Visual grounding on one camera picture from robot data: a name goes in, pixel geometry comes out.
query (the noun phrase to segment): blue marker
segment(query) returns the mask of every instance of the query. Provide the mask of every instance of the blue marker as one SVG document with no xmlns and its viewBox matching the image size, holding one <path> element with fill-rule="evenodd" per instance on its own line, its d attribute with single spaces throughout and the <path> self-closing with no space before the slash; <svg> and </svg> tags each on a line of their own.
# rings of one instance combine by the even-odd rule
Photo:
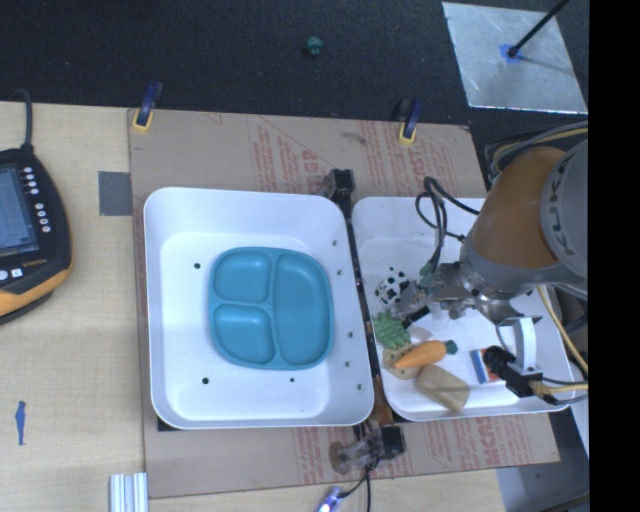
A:
<svg viewBox="0 0 640 512">
<path fill-rule="evenodd" d="M 18 444 L 23 446 L 24 442 L 24 422 L 27 418 L 25 407 L 27 404 L 20 400 L 18 402 L 18 410 L 16 411 L 16 425 L 18 426 Z"/>
</svg>

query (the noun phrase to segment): gray square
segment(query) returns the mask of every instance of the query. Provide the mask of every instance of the gray square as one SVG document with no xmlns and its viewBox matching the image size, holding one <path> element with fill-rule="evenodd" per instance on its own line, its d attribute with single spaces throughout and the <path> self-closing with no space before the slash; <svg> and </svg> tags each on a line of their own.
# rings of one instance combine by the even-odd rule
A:
<svg viewBox="0 0 640 512">
<path fill-rule="evenodd" d="M 515 58 L 506 51 L 545 12 L 443 3 L 471 107 L 586 114 L 564 40 L 551 18 Z"/>
</svg>

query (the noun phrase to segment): blue plate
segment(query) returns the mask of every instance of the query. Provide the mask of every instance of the blue plate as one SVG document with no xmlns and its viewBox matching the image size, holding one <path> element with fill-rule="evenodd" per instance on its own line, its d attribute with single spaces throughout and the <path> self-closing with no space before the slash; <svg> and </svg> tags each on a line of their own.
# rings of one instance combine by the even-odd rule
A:
<svg viewBox="0 0 640 512">
<path fill-rule="evenodd" d="M 281 370 L 315 366 L 333 345 L 329 279 L 300 252 L 231 249 L 211 270 L 209 322 L 214 345 L 233 363 Z"/>
</svg>

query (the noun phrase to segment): blue clamp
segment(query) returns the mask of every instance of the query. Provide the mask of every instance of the blue clamp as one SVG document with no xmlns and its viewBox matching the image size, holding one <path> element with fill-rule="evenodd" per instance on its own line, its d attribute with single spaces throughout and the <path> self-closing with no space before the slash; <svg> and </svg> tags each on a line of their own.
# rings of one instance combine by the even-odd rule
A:
<svg viewBox="0 0 640 512">
<path fill-rule="evenodd" d="M 410 146 L 416 140 L 416 125 L 418 124 L 418 118 L 420 117 L 420 108 L 420 101 L 418 101 L 418 99 L 414 99 L 411 104 L 411 108 L 409 109 L 409 115 L 400 127 L 398 139 L 400 140 L 400 143 L 405 146 Z"/>
<path fill-rule="evenodd" d="M 136 109 L 133 115 L 133 121 L 131 126 L 138 131 L 147 132 L 151 127 L 151 121 L 153 120 L 153 109 L 160 101 L 160 95 L 162 94 L 162 83 L 157 80 L 149 80 L 147 82 L 147 88 L 144 91 L 144 97 L 142 98 L 142 105 Z"/>
</svg>

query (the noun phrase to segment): white tray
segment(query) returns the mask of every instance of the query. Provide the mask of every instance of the white tray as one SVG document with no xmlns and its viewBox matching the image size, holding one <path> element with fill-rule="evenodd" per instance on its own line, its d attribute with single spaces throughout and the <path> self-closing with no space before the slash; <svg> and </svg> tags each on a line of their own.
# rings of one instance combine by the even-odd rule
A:
<svg viewBox="0 0 640 512">
<path fill-rule="evenodd" d="M 320 196 L 164 188 L 144 207 L 151 398 L 180 429 L 353 425 L 373 384 L 344 217 Z M 334 306 L 330 354 L 301 370 L 248 368 L 214 348 L 211 267 L 224 251 L 261 246 L 315 258 Z"/>
<path fill-rule="evenodd" d="M 461 199 L 472 208 L 479 209 L 482 199 Z M 435 230 L 424 223 L 415 211 L 414 198 L 369 197 L 360 200 L 353 210 L 353 227 L 367 304 L 372 317 L 386 307 L 376 298 L 376 287 L 390 275 L 389 267 L 402 270 L 408 277 L 417 279 L 420 268 L 426 263 L 435 247 Z M 422 211 L 427 218 L 432 212 L 431 202 L 422 201 Z M 475 216 L 447 202 L 448 230 L 466 235 Z M 446 238 L 441 262 L 453 262 L 459 257 L 460 243 Z M 525 315 L 542 315 L 535 324 L 537 339 L 537 364 L 546 377 L 571 381 L 571 370 L 562 339 L 538 296 L 518 297 L 511 301 L 513 307 Z M 460 412 L 452 412 L 421 395 L 413 380 L 401 380 L 382 368 L 385 396 L 393 410 L 411 421 L 427 421 L 444 418 L 497 416 L 529 412 L 558 411 L 562 407 L 547 404 L 537 397 L 519 399 L 507 390 L 504 382 L 479 384 L 471 362 L 470 351 L 490 345 L 499 345 L 492 323 L 475 310 L 467 310 L 458 320 L 451 320 L 446 311 L 437 305 L 415 324 L 432 333 L 430 339 L 453 339 L 458 353 L 446 356 L 438 365 L 457 375 L 471 387 L 466 406 Z M 383 347 L 377 343 L 378 357 L 382 361 Z"/>
</svg>

